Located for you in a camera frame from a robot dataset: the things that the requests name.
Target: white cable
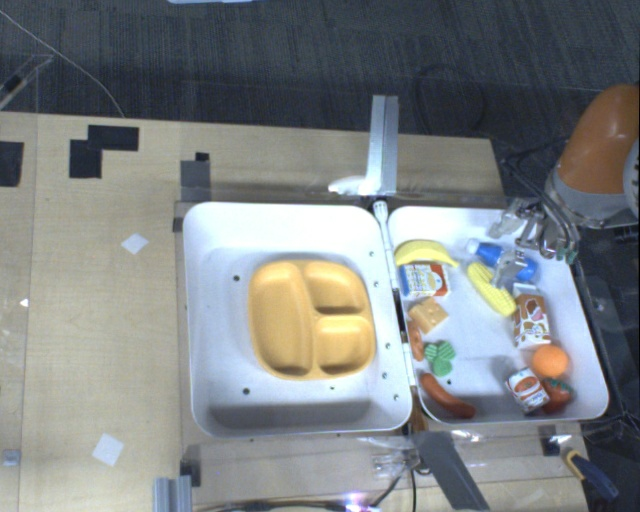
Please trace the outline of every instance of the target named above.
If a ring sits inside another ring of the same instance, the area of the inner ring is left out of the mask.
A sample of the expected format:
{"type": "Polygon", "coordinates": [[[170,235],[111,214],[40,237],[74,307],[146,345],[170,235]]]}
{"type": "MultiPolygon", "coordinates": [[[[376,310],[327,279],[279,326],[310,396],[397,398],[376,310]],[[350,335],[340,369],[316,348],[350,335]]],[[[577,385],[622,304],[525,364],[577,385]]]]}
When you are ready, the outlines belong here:
{"type": "Polygon", "coordinates": [[[121,117],[125,118],[126,116],[124,115],[124,112],[122,111],[122,108],[120,108],[120,104],[116,101],[116,99],[113,97],[113,94],[111,94],[111,92],[109,91],[109,89],[107,89],[107,87],[100,81],[98,80],[95,76],[93,76],[91,73],[89,73],[86,69],[84,69],[82,66],[80,66],[80,64],[76,64],[74,61],[72,61],[69,57],[67,57],[66,55],[60,53],[58,50],[56,50],[53,46],[51,46],[50,44],[46,43],[45,41],[43,41],[42,39],[40,39],[38,36],[36,36],[33,32],[27,30],[25,27],[23,27],[22,25],[20,25],[20,23],[18,23],[16,20],[14,20],[11,16],[9,16],[6,12],[4,12],[2,9],[0,9],[0,14],[2,16],[4,16],[7,20],[9,20],[9,22],[11,22],[13,25],[15,25],[16,27],[18,27],[20,30],[22,30],[25,34],[31,36],[33,39],[35,39],[38,43],[40,43],[41,45],[43,45],[44,47],[48,48],[49,50],[51,50],[53,53],[55,53],[58,57],[60,57],[62,60],[64,60],[65,62],[71,64],[74,68],[76,68],[78,71],[80,71],[81,73],[85,74],[86,76],[88,76],[93,82],[95,82],[98,87],[100,87],[100,89],[102,89],[104,91],[104,93],[109,97],[109,99],[111,100],[111,102],[113,103],[113,105],[116,107],[116,110],[118,111],[118,114],[120,114],[121,117]]]}

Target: yellow corn cob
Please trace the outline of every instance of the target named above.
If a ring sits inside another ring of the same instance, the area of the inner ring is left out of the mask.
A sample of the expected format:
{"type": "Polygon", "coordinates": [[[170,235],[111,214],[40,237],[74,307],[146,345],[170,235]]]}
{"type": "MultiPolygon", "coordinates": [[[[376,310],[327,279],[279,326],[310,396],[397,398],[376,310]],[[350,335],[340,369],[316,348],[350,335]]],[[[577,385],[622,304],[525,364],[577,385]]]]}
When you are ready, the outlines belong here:
{"type": "Polygon", "coordinates": [[[473,286],[478,293],[482,295],[482,298],[487,301],[487,304],[493,308],[494,311],[500,313],[502,316],[512,315],[516,310],[516,301],[513,300],[511,294],[504,288],[496,288],[491,286],[491,280],[493,279],[493,273],[482,263],[472,263],[467,268],[467,276],[473,283],[473,286]]]}

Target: white can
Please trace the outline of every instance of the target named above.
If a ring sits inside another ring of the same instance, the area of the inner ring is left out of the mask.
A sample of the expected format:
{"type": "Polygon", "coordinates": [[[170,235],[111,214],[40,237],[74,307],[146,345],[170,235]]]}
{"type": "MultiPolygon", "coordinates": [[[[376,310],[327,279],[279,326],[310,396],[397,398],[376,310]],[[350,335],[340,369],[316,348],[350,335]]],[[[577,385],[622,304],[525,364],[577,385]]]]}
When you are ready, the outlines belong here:
{"type": "Polygon", "coordinates": [[[549,401],[549,395],[540,380],[529,368],[514,373],[505,384],[525,414],[535,411],[549,401]]]}

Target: blue bottle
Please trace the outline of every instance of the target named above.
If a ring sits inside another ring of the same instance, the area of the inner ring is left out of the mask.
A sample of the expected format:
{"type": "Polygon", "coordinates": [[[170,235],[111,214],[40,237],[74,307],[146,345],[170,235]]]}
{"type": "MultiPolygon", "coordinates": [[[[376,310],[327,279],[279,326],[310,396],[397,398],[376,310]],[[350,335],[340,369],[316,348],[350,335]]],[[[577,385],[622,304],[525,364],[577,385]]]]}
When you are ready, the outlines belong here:
{"type": "MultiPolygon", "coordinates": [[[[480,256],[480,259],[485,262],[485,264],[490,267],[495,267],[504,252],[504,249],[496,244],[487,244],[485,242],[480,242],[475,238],[471,238],[469,242],[467,242],[467,252],[469,254],[476,254],[480,256]]],[[[518,281],[531,281],[536,271],[538,270],[538,264],[533,261],[531,258],[525,258],[525,263],[527,264],[520,272],[516,274],[516,279],[518,281]]]]}

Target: orange divided tray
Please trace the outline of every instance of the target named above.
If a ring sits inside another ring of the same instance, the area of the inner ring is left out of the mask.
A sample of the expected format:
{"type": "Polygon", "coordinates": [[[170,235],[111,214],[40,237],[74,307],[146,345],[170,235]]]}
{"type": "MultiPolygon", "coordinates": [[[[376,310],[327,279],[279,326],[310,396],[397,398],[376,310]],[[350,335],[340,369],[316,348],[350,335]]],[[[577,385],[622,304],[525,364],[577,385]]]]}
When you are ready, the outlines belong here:
{"type": "Polygon", "coordinates": [[[260,267],[249,284],[249,327],[260,364],[285,379],[350,375],[366,368],[376,351],[363,282],[329,261],[260,267]]]}

